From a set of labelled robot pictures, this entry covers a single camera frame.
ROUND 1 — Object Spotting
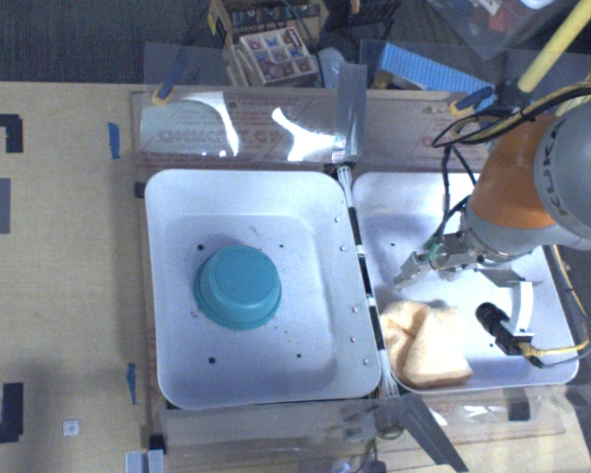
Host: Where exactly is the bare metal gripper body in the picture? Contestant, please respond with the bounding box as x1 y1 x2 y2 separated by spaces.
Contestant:
427 232 526 281

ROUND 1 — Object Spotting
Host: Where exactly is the white plastic tray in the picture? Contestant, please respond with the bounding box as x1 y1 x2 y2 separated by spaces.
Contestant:
352 170 580 394
144 168 383 411

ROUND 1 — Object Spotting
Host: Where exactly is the pale yellow cloth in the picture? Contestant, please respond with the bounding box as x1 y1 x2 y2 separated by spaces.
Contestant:
378 299 474 390

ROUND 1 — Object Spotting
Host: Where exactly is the teal bowl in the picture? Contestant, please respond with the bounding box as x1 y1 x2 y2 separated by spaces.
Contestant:
193 243 283 332

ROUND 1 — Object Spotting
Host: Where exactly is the black cylinder on white bracket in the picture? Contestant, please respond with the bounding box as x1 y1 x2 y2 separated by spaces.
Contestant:
475 267 546 357

